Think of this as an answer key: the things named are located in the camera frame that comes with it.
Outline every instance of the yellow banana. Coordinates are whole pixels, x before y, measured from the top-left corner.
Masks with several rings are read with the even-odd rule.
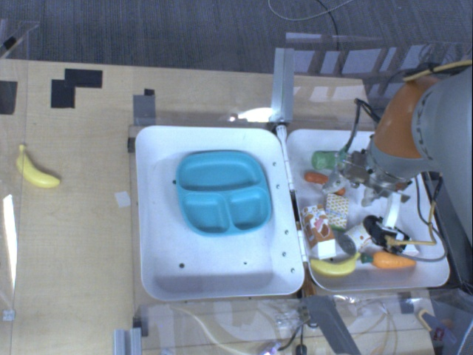
[[[20,145],[20,154],[16,158],[16,168],[23,175],[23,178],[41,188],[52,188],[61,182],[56,177],[37,169],[24,151],[24,145]]]
[[[338,263],[329,263],[320,259],[311,259],[310,267],[314,272],[327,277],[343,277],[355,271],[356,260],[360,257],[357,252],[352,257]]]

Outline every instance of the brown cylinder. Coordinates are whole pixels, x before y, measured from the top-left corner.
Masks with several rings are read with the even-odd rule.
[[[439,79],[422,76],[405,83],[387,105],[373,138],[382,152],[400,158],[421,158],[412,138],[412,114],[422,94]]]

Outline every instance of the dark floor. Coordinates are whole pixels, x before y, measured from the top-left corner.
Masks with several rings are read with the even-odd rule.
[[[322,0],[334,7],[346,0]],[[273,0],[292,17],[313,0]],[[472,42],[473,0],[357,0],[333,12],[343,36],[388,46]],[[0,0],[0,18],[40,23],[30,57],[48,61],[272,72],[286,33],[335,34],[328,15],[289,22],[267,0]]]

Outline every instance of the orange carrot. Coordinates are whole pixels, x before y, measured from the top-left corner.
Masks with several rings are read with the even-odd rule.
[[[386,251],[375,252],[372,256],[361,254],[362,263],[372,263],[378,268],[405,268],[415,266],[415,260],[400,257]]]
[[[308,181],[309,183],[325,184],[328,181],[328,176],[321,174],[320,172],[309,171],[305,173],[304,180]],[[345,188],[342,188],[335,192],[335,194],[338,196],[343,196],[345,192]]]

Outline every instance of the wooden table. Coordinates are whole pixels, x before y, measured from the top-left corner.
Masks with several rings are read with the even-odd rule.
[[[64,79],[66,68],[102,70],[102,88],[76,88],[74,109],[52,109],[51,80]],[[14,299],[5,246],[0,248],[2,309],[16,312],[11,324],[1,326],[0,352],[9,353],[11,337],[12,354],[110,354],[113,331],[129,329],[135,312],[131,209],[120,207],[115,196],[130,193],[133,95],[154,89],[159,124],[229,125],[231,114],[270,106],[272,75],[3,60],[0,80],[18,82],[15,114],[0,115],[0,192],[13,196],[18,229]],[[294,127],[350,129],[351,102],[365,98],[354,79],[296,76],[294,85]],[[369,119],[362,125],[368,128]],[[59,187],[39,189],[22,180],[14,166],[20,143],[61,178]],[[255,354],[271,337],[290,336],[271,319],[269,301],[189,305],[193,315],[181,305],[156,304],[160,338],[144,353]],[[344,313],[350,321],[351,313]],[[395,312],[392,318],[398,354],[432,352],[413,315]],[[349,325],[362,353],[384,343],[388,319],[383,322],[369,333],[363,331],[372,317]],[[231,323],[234,332],[222,329]],[[390,335],[387,353],[395,345]],[[311,354],[330,353],[320,330],[305,337]]]

